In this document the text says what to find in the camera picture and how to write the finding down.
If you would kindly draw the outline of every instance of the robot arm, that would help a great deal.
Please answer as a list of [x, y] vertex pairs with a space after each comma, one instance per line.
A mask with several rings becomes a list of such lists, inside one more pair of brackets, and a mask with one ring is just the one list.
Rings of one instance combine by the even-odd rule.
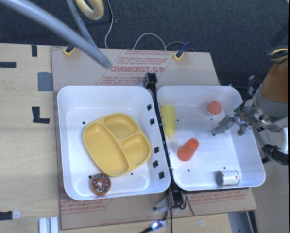
[[[239, 125], [238, 135], [243, 135], [247, 129], [253, 129], [265, 153], [264, 162], [276, 160], [287, 165], [288, 128], [278, 126], [277, 122], [288, 117], [288, 48], [271, 49], [267, 52], [267, 57], [274, 61], [274, 64], [260, 87], [253, 94], [251, 104], [247, 105], [247, 101], [244, 99], [243, 104], [234, 110], [234, 116], [227, 115], [212, 130], [212, 135], [215, 136], [230, 129], [233, 124]], [[248, 93], [252, 93], [251, 82], [253, 79], [254, 76], [249, 79]], [[262, 130], [280, 133], [282, 147], [265, 144], [259, 134]]]

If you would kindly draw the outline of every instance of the orange cup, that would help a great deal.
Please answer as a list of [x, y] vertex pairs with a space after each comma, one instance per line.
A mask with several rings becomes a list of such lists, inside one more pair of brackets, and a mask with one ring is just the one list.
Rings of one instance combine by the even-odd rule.
[[189, 139], [183, 146], [177, 151], [177, 157], [181, 161], [188, 161], [192, 158], [195, 151], [199, 146], [199, 141], [195, 138]]

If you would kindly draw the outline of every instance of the yellow plate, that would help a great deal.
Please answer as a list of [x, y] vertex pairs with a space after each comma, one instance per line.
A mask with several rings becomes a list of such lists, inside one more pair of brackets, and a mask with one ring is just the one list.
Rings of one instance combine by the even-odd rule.
[[150, 142], [128, 115], [115, 113], [91, 122], [83, 132], [86, 150], [108, 176], [121, 176], [151, 156]]

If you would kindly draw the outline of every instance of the wooden table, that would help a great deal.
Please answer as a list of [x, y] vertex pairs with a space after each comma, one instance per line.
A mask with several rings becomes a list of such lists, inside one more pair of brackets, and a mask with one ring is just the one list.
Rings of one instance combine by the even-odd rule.
[[[0, 212], [20, 211], [20, 219], [0, 221], [0, 232], [37, 232], [38, 219], [60, 217], [53, 92], [38, 91], [37, 74], [51, 73], [51, 47], [0, 44]], [[32, 107], [49, 124], [33, 123]], [[231, 233], [227, 214], [176, 218], [173, 231]], [[62, 232], [141, 232], [148, 222]], [[170, 232], [168, 227], [159, 232]]]

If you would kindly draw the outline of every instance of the blue clamp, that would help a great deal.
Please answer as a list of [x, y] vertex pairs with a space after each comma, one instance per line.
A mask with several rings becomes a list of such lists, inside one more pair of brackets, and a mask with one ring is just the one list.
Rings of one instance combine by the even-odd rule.
[[173, 56], [173, 58], [175, 59], [175, 60], [180, 60], [182, 57], [183, 57], [183, 53], [184, 53], [184, 51], [186, 50], [186, 49], [188, 49], [190, 47], [190, 43], [187, 41], [181, 48], [180, 48], [180, 50], [178, 50], [175, 54], [174, 54], [174, 56]]

